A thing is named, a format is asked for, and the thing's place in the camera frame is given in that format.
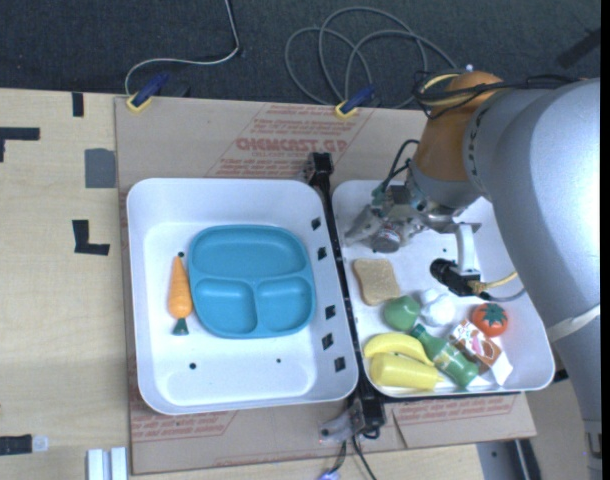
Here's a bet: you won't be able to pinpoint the black cylinder on white bracket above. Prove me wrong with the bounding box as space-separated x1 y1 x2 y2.
429 222 486 298

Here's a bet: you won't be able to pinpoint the yellow banana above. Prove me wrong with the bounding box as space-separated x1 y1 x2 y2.
362 331 435 368

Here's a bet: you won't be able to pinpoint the green bottle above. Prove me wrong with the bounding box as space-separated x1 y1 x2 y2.
409 323 481 389

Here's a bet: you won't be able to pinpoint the green pepper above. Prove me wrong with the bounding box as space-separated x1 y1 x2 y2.
382 294 423 333

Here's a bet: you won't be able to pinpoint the yellow bottle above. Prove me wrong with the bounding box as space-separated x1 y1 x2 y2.
368 351 445 393

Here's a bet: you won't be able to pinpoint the white plastic tray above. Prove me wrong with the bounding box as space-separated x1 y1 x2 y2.
126 177 361 416
330 179 557 400

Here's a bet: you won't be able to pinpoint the orange tomato with green top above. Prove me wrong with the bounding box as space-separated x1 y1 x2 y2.
470 301 510 339

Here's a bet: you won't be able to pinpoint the tan bread slice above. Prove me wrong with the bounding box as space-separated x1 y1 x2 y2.
351 257 402 307

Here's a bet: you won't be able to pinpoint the orange carrot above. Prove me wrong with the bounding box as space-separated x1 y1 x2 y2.
167 255 195 337

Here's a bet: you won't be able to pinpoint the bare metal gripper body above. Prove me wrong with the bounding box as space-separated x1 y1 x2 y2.
372 183 467 233

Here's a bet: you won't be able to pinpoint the white garlic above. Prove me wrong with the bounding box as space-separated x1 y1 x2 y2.
419 287 458 328

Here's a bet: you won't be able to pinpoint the black block with thin wires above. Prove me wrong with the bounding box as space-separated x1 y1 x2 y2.
306 151 335 187
348 396 387 433

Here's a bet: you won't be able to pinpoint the brown cardboard board, red print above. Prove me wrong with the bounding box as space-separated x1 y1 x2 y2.
113 95 538 476

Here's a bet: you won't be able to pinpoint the small grey can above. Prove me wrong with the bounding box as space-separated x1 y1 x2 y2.
370 222 408 255

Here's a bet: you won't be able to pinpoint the blue divided plate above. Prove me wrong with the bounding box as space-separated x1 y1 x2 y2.
187 224 317 340

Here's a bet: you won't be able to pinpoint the white and brown carton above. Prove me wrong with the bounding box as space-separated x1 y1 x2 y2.
446 318 515 387

